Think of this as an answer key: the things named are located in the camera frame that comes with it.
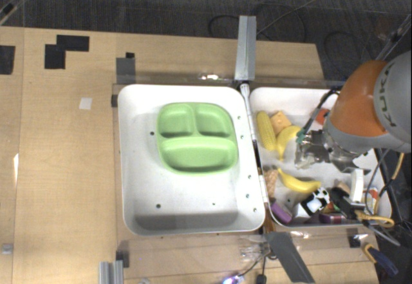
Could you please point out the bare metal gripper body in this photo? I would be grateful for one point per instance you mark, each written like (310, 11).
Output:
(318, 144)

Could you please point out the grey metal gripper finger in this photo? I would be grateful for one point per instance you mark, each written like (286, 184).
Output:
(313, 157)
(302, 160)

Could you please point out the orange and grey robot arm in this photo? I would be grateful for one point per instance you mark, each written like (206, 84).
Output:
(360, 105)

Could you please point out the yellow banana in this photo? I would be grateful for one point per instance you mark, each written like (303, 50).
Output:
(297, 183)
(284, 139)

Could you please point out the orange and grey block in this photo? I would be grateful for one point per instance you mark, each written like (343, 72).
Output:
(322, 116)

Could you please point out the tan waffle cone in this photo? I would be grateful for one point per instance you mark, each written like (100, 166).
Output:
(271, 179)

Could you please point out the black and white cow-print can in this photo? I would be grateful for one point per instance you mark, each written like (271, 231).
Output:
(317, 200)

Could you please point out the orange cheese wedge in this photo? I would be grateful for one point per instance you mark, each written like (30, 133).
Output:
(280, 120)

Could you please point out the yellow corn cob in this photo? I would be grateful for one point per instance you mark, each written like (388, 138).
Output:
(266, 129)

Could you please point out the white plastic tray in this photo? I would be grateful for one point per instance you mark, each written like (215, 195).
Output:
(180, 205)
(289, 99)

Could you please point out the purple block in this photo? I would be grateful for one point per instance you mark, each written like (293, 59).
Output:
(281, 212)

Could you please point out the dark purple packet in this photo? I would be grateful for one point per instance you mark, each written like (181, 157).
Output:
(331, 219)

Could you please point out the red and white carton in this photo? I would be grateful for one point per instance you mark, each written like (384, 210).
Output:
(373, 199)

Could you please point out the green divided plate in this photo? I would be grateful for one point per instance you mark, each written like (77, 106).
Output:
(196, 150)

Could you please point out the black cylinder on white bracket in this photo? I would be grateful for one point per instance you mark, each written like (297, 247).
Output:
(346, 203)

